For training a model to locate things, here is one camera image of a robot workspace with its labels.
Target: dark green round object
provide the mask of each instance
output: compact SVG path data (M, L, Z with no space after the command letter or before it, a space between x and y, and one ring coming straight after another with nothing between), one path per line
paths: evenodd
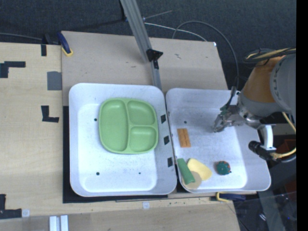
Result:
M216 164L216 169L218 174L220 175L228 175L229 173L231 173L230 165L226 161L219 161Z

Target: green plate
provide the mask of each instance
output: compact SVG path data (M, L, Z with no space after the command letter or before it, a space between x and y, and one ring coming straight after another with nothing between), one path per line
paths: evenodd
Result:
M103 147L113 153L148 152L158 143L156 112L145 101L108 99L100 107L99 133Z

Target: white tray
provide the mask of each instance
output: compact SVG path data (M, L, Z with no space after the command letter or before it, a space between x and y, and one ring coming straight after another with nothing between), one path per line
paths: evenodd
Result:
M150 103L158 120L158 145L144 154L115 154L103 148L98 131L100 105L109 98ZM161 116L166 116L162 123ZM69 92L70 183L81 196L160 195L177 184L165 98L153 86L86 84Z
M264 191L270 186L270 173L265 160L248 149L250 141L259 141L257 131L247 125L213 132L213 125L222 107L230 98L228 90L171 89L166 103L176 158L186 162L195 158L208 166L212 177L191 193L221 191ZM191 148L181 148L178 128L187 128ZM231 173L216 172L218 161L227 161Z

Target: dark background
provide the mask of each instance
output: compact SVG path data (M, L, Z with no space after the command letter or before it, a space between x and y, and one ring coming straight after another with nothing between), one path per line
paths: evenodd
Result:
M296 47L296 0L137 0L145 22L176 28L181 23L198 20L219 30L236 54L240 75L251 70L242 59L258 48ZM118 0L0 0L0 34L20 34L42 38L48 33L57 41L61 30L132 35L129 24L121 18ZM171 38L173 31L146 25L150 37ZM235 80L235 59L226 40L212 28L188 24L182 29L197 33L217 43L223 70L230 88ZM176 38L200 40L177 33ZM1 42L40 43L28 38L0 35Z

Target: orange block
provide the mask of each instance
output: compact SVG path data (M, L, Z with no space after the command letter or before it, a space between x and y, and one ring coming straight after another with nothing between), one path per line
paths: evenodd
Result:
M183 148L191 147L191 142L189 140L188 131L186 128L178 128L178 135L179 135L179 141L180 145Z

